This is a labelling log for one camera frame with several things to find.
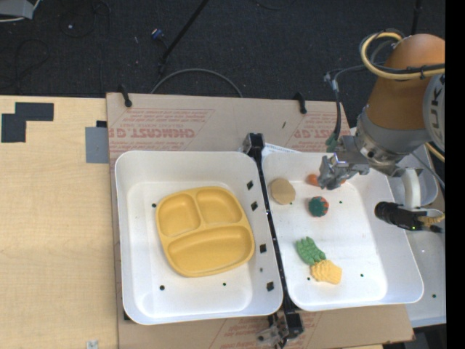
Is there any orange toy carrot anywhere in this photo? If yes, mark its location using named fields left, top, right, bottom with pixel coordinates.
left=305, top=173, right=348, bottom=188

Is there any black cylinder on white bracket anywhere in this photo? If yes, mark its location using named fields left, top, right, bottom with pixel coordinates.
left=373, top=167, right=429, bottom=231

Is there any red strawberry with green top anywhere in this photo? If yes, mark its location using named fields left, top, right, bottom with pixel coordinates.
left=307, top=195, right=331, bottom=218

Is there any yellow pineapple with green top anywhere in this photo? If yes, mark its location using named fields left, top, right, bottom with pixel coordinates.
left=294, top=236, right=344, bottom=286

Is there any black block with thin wires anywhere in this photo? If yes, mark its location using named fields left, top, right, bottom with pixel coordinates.
left=255, top=310, right=303, bottom=344
left=242, top=132, right=265, bottom=156

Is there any brown cardboard board red print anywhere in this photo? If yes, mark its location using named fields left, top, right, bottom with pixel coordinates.
left=105, top=92, right=416, bottom=349

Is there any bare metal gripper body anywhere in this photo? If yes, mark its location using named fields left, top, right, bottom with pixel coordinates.
left=336, top=135, right=406, bottom=177

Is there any thin black rod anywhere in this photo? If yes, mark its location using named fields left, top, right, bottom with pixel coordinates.
left=251, top=147, right=298, bottom=318

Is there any yellow divided plate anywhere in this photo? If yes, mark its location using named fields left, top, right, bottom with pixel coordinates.
left=155, top=185, right=256, bottom=278

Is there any tan biscuit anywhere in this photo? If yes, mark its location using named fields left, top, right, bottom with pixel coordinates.
left=267, top=177, right=297, bottom=206

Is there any white plastic tray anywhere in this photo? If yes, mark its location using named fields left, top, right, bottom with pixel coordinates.
left=261, top=151, right=425, bottom=313
left=114, top=150, right=285, bottom=326

